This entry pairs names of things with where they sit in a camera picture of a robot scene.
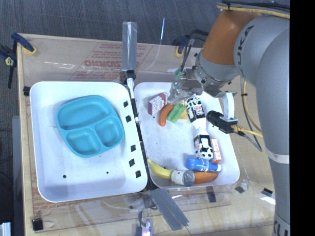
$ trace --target yellow cable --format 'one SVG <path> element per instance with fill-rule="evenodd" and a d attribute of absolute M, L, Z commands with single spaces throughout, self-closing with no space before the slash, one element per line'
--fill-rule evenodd
<path fill-rule="evenodd" d="M 243 92 L 242 92 L 242 97 L 243 97 L 243 102 L 244 102 L 244 109 L 245 109 L 245 112 L 248 116 L 248 119 L 250 119 L 251 123 L 253 124 L 253 126 L 260 132 L 261 132 L 261 129 L 256 125 L 256 123 L 253 121 L 253 119 L 251 118 L 250 114 L 249 114 L 249 111 L 248 111 L 248 107 L 247 107 L 247 103 L 246 103 L 246 97 L 245 97 L 245 88 L 246 88 L 246 81 L 244 81 L 243 83 Z"/>
<path fill-rule="evenodd" d="M 259 136 L 259 137 L 263 138 L 263 136 L 261 134 L 256 133 L 256 132 L 251 131 L 251 130 L 248 130 L 248 129 L 245 129 L 245 128 L 238 126 L 238 125 L 231 125 L 231 128 L 233 128 L 235 131 L 246 132 L 246 133 L 250 133 L 250 134 L 253 134 L 255 136 Z"/>
<path fill-rule="evenodd" d="M 290 15 L 287 15 L 285 13 L 280 13 L 280 12 L 276 12 L 276 11 L 271 11 L 268 9 L 252 9 L 252 8 L 238 8 L 238 7 L 233 7 L 233 6 L 223 6 L 223 5 L 219 5 L 217 4 L 217 8 L 218 9 L 223 9 L 223 10 L 235 10 L 235 11 L 243 11 L 243 12 L 256 12 L 256 13 L 261 13 L 261 14 L 269 14 L 269 15 L 273 15 L 273 16 L 277 16 L 277 17 L 281 17 L 281 18 L 286 18 L 286 19 L 290 19 Z"/>

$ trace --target blue bottle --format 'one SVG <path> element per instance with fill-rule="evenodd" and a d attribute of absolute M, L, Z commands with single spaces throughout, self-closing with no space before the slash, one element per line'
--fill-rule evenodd
<path fill-rule="evenodd" d="M 189 170 L 196 171 L 221 171 L 220 164 L 213 164 L 206 159 L 189 157 L 186 159 L 185 166 Z"/>

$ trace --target black clamp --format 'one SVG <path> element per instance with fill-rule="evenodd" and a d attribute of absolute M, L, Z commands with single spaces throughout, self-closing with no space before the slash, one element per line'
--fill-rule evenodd
<path fill-rule="evenodd" d="M 10 67 L 9 71 L 9 79 L 8 79 L 8 88 L 11 88 L 12 85 L 12 78 L 13 78 L 13 71 L 16 67 L 16 49 L 17 49 L 17 43 L 21 44 L 24 49 L 31 55 L 35 54 L 36 48 L 33 47 L 25 38 L 23 38 L 21 35 L 17 33 L 13 33 L 11 35 L 11 38 L 13 39 L 13 49 L 8 48 L 7 46 L 0 45 L 0 58 L 5 60 L 5 64 Z"/>

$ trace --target blue clamp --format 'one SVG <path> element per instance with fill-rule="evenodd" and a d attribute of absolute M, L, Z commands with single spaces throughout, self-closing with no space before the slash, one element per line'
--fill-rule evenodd
<path fill-rule="evenodd" d="M 180 45 L 178 47 L 178 50 L 177 50 L 177 54 L 178 55 L 182 55 L 183 54 L 183 50 L 184 50 L 184 48 L 186 46 L 186 42 L 187 42 L 187 38 L 186 38 L 186 36 L 183 36 L 182 41 L 181 41 L 181 43 L 180 43 Z"/>
<path fill-rule="evenodd" d="M 34 46 L 32 46 L 25 38 L 23 38 L 20 34 L 17 34 L 16 32 L 14 32 L 12 35 L 11 35 L 11 38 L 14 40 L 14 43 L 13 43 L 13 49 L 15 50 L 16 52 L 16 43 L 19 43 L 21 44 L 25 50 L 31 54 L 31 55 L 34 55 L 35 52 L 36 52 L 36 48 Z"/>

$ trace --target orange carrot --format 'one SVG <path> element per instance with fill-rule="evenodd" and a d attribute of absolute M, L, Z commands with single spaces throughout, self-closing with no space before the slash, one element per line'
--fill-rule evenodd
<path fill-rule="evenodd" d="M 158 123 L 160 126 L 164 127 L 166 125 L 166 117 L 169 114 L 169 112 L 172 111 L 173 108 L 174 108 L 174 105 L 172 104 L 166 104 L 162 108 L 161 113 L 159 115 L 159 120 L 158 120 Z"/>
<path fill-rule="evenodd" d="M 210 180 L 215 179 L 218 176 L 218 173 L 215 172 L 194 172 L 195 175 L 195 181 L 194 183 L 204 183 Z"/>

